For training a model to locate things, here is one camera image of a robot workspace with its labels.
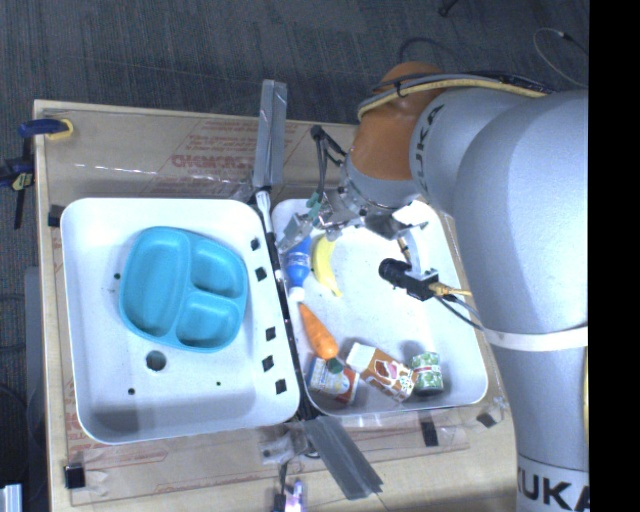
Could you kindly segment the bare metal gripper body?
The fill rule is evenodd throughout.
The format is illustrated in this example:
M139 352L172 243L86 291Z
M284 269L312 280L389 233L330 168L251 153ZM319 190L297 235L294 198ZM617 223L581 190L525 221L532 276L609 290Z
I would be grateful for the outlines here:
M359 196L326 192L319 210L319 225L322 229L346 229L364 227L371 204Z

